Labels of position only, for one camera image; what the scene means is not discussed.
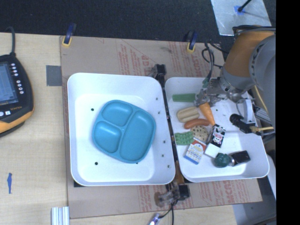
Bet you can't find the black and silver box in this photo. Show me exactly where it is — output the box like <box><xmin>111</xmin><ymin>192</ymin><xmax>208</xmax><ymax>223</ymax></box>
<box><xmin>228</xmin><ymin>150</ymin><xmax>251</xmax><ymax>167</ymax></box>

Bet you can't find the orange-red sausage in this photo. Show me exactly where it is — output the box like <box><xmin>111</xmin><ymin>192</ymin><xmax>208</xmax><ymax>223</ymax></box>
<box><xmin>183</xmin><ymin>118</ymin><xmax>210</xmax><ymax>130</ymax></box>

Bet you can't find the beige bread roll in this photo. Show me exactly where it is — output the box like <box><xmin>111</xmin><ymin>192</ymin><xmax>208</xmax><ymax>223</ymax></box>
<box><xmin>176</xmin><ymin>106</ymin><xmax>201</xmax><ymax>123</ymax></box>

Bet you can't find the thin black and white rod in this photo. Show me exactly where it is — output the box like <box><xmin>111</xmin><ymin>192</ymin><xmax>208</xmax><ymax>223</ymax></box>
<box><xmin>160</xmin><ymin>77</ymin><xmax>183</xmax><ymax>184</ymax></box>

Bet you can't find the black cylinder on white bracket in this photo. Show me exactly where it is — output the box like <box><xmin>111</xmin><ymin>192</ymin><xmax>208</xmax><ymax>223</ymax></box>
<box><xmin>229</xmin><ymin>98</ymin><xmax>261</xmax><ymax>135</ymax></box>

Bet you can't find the white red blue packet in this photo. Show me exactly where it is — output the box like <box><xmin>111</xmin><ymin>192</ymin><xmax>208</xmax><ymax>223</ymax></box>
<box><xmin>183</xmin><ymin>137</ymin><xmax>207</xmax><ymax>165</ymax></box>

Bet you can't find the green rectangular block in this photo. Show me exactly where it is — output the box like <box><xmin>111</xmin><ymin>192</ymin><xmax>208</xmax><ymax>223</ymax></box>
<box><xmin>172</xmin><ymin>93</ymin><xmax>196</xmax><ymax>103</ymax></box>

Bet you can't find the cow print carton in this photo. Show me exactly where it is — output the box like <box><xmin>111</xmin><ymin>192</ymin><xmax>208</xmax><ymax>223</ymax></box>
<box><xmin>204</xmin><ymin>124</ymin><xmax>226</xmax><ymax>158</ymax></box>

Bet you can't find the orange carrot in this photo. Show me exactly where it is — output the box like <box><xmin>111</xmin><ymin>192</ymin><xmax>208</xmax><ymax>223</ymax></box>
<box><xmin>199</xmin><ymin>102</ymin><xmax>216</xmax><ymax>127</ymax></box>

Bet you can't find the black block with thin wires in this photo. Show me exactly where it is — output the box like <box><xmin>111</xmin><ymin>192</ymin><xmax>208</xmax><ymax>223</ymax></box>
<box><xmin>150</xmin><ymin>64</ymin><xmax>167</xmax><ymax>80</ymax></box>
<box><xmin>177</xmin><ymin>183</ymin><xmax>191</xmax><ymax>201</ymax></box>

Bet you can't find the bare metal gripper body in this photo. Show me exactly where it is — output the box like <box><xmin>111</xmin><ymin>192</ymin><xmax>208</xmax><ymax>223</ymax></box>
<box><xmin>196</xmin><ymin>77</ymin><xmax>247</xmax><ymax>105</ymax></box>

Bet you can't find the white plastic tray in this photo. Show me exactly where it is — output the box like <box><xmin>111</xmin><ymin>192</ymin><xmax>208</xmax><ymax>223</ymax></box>
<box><xmin>67</xmin><ymin>72</ymin><xmax>176</xmax><ymax>187</ymax></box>
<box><xmin>165</xmin><ymin>76</ymin><xmax>270</xmax><ymax>183</ymax></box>

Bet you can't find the green broccoli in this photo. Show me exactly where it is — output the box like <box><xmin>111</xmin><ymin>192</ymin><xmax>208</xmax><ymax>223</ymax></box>
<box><xmin>213</xmin><ymin>152</ymin><xmax>232</xmax><ymax>168</ymax></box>

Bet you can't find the blue divided plate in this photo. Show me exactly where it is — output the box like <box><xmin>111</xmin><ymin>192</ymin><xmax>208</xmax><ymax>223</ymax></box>
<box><xmin>91</xmin><ymin>99</ymin><xmax>157</xmax><ymax>165</ymax></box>

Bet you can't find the brown chip biscuit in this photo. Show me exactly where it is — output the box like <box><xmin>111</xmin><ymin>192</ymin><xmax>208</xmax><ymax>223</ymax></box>
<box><xmin>190</xmin><ymin>125</ymin><xmax>209</xmax><ymax>143</ymax></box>

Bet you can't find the brown cardboard board red print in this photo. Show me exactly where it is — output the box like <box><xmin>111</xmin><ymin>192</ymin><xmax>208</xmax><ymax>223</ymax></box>
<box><xmin>60</xmin><ymin>36</ymin><xmax>263</xmax><ymax>219</ymax></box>

